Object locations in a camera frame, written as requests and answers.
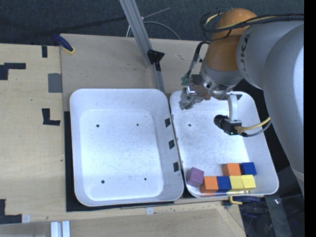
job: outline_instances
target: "purple block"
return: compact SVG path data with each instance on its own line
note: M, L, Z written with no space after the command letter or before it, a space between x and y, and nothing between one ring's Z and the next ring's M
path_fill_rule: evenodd
M204 179L204 171L197 169L197 168L191 168L187 173L187 184L198 187L203 183Z

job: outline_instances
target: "wooden block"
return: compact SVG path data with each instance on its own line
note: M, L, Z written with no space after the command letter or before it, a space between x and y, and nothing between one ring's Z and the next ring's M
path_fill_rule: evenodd
M257 174L255 164L253 162L243 162L240 163L240 171L242 175L253 175Z
M229 176L217 176L218 191L216 193L226 193L232 189Z
M253 175L242 175L241 176L243 186L246 190L251 190L256 187Z
M198 187L203 183L204 171L192 167L187 173L187 184Z
M224 176L240 176L239 163L227 163L222 166L222 172Z
M243 191L243 181L241 176L229 176L232 189L231 191Z
M200 186L201 193L213 194L218 190L216 176L204 176L203 183Z

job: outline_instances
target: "gray tape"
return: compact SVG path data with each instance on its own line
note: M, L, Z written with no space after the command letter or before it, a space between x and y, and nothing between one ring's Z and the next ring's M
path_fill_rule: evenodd
M61 74L48 74L48 93L62 93L63 85Z

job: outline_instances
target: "wire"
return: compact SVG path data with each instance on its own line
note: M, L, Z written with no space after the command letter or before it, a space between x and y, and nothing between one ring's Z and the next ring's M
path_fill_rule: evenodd
M230 31L226 36L224 36L221 39L225 39L228 37L228 35L231 33L233 29L237 28L243 28L246 26L251 26L255 24L263 24L263 23L271 23L271 22L279 22L279 21L302 21L304 20L304 14L271 14L271 15L263 15L263 16L257 16L254 18L247 19L243 22L232 24L225 27L220 28L208 28L206 25L213 20L215 17L218 17L224 13L226 13L228 9L220 9L215 11L214 13L207 13L201 17L200 20L200 27L202 29L202 32L204 36L207 38L205 33L219 33L223 31Z
M191 65L190 65L190 68L189 68L189 71L186 72L186 74L181 78L181 81L182 81L182 85L186 85L187 82L188 82L188 78L193 70L193 67L194 65L196 64L196 62L198 61L198 55L199 55L199 52L201 50L201 47L203 44L209 44L209 42L207 41L202 41L200 42L198 45L197 45L197 48L196 48L196 51L194 53L194 56L193 56L193 60L191 62Z
M268 117L265 121L262 121L261 123L257 124L257 125L252 125L252 126L248 126L248 127L244 127L244 126L235 126L234 128L237 130L238 133L242 133L248 130L252 130L255 128L258 128L260 126L265 125L266 123L268 123L271 120L270 117Z
M159 13L164 12L164 11L169 10L169 9L171 9L171 8L169 7L169 8L166 8L166 9L163 9L163 10L160 10L160 11L157 11L157 12L154 12L154 13L152 13L152 14L149 14L149 15L143 17L143 19L149 18L149 17L151 17L151 16L154 16L154 15L156 15L156 14L159 14Z
M253 133L253 134L247 134L247 133L245 133L245 132L242 132L240 135L242 136L242 137L253 137L253 136L256 136L256 135L258 135L258 134L260 134L260 133L263 133L264 131L266 131L269 127L270 127L270 125L271 125L271 120L267 123L267 125L262 129L262 130L260 130L259 132L256 132L256 133Z
M146 22L144 22L144 24L155 24L155 25L162 26L162 27L168 29L169 31L171 31L178 40L181 40L179 35L177 35L177 33L174 30L172 30L170 27L168 27L168 26L166 26L166 25L164 25L162 23L155 22L155 21L146 21ZM131 34L132 34L132 31L131 31L130 27L128 27L126 36L130 37Z

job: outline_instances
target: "black mat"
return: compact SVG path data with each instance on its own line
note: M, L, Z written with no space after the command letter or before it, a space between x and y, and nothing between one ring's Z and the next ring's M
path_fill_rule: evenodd
M94 211L111 208L137 207L137 206L153 206L173 204L174 202L154 202L154 203L134 203L134 204L116 204L106 206L86 206L80 203L75 195L74 187L74 169L73 169L73 151L71 139L71 120L70 112L64 112L65 120L65 166L66 166L66 211Z

